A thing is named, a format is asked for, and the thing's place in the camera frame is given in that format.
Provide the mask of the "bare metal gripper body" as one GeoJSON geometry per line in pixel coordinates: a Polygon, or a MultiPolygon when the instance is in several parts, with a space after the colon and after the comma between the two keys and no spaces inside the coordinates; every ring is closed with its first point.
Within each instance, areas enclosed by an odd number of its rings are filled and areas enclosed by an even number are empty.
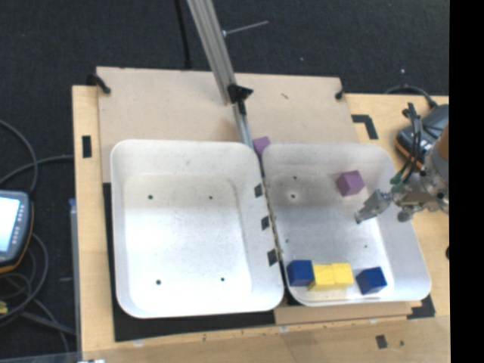
{"type": "Polygon", "coordinates": [[[424,210],[449,214],[448,174],[419,171],[404,178],[399,172],[391,178],[391,185],[392,201],[401,208],[400,222],[407,222],[424,210]]]}

